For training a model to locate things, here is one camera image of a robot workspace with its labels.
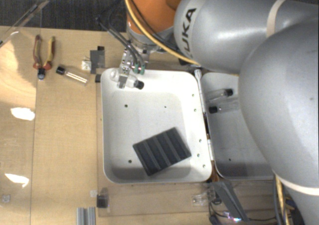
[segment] red and yellow pliers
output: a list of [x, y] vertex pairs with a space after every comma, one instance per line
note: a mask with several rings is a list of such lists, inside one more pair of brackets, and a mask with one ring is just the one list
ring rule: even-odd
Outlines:
[[37, 35], [35, 37], [34, 49], [33, 49], [33, 59], [34, 64], [33, 67], [38, 70], [38, 79], [43, 80], [45, 76], [45, 71], [50, 70], [52, 68], [52, 60], [54, 58], [54, 44], [55, 37], [51, 37], [48, 44], [48, 57], [45, 63], [42, 65], [41, 57], [40, 57], [40, 46], [41, 46], [41, 37]]

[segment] wooden surface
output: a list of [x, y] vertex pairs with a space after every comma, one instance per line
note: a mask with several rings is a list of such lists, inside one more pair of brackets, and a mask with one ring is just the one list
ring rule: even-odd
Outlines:
[[[34, 36], [38, 33], [43, 39], [41, 46], [43, 59], [46, 56], [48, 40], [51, 36], [56, 38], [53, 70], [48, 71], [44, 81], [41, 82], [36, 79], [31, 58]], [[55, 74], [54, 70], [59, 64], [80, 68], [84, 56], [89, 57], [90, 50], [95, 50], [97, 46], [105, 47], [106, 67], [118, 67], [123, 47], [105, 32], [27, 29], [25, 35], [14, 37], [12, 42], [0, 48], [2, 107], [7, 106], [8, 109], [13, 106], [28, 107], [35, 111], [34, 121], [15, 119], [12, 122], [7, 119], [9, 115], [1, 112], [1, 134], [5, 139], [12, 138], [12, 135], [18, 137], [19, 143], [26, 139], [25, 146], [20, 145], [17, 152], [11, 153], [11, 158], [26, 161], [23, 169], [29, 174], [25, 176], [32, 179], [24, 189], [25, 202], [17, 198], [15, 200], [19, 202], [17, 203], [12, 199], [10, 215], [8, 215], [10, 210], [8, 206], [0, 209], [0, 216], [5, 214], [6, 217], [6, 220], [0, 218], [0, 224], [74, 225], [77, 207], [87, 208], [96, 205], [96, 198], [90, 196], [91, 191], [98, 189], [97, 104], [94, 76], [91, 75], [90, 82], [84, 87]], [[7, 58], [14, 57], [12, 53], [19, 54], [16, 59], [19, 75], [22, 76], [20, 78], [14, 74], [14, 69], [7, 70], [4, 66], [12, 65]], [[178, 68], [177, 59], [167, 54], [151, 57], [149, 68], [163, 67]], [[4, 91], [3, 86], [11, 88], [10, 91]], [[21, 155], [23, 150], [31, 155]], [[4, 153], [5, 151], [0, 150], [0, 162], [5, 157]], [[19, 219], [18, 211], [21, 208], [24, 208], [23, 219]], [[97, 224], [204, 225], [209, 224], [209, 221], [208, 213], [201, 212], [97, 218]]]

